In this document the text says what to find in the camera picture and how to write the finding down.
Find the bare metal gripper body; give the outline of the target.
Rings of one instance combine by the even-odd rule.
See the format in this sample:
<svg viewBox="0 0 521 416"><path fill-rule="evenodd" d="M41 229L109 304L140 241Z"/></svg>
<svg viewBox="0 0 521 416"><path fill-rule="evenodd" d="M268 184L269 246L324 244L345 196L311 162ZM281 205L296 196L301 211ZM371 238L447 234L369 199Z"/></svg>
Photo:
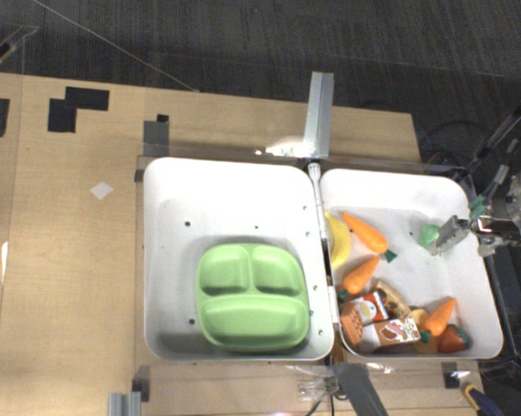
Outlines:
<svg viewBox="0 0 521 416"><path fill-rule="evenodd" d="M469 214L470 230L478 239L481 258L492 256L499 248L521 246L521 226L517 219L494 214Z"/></svg>

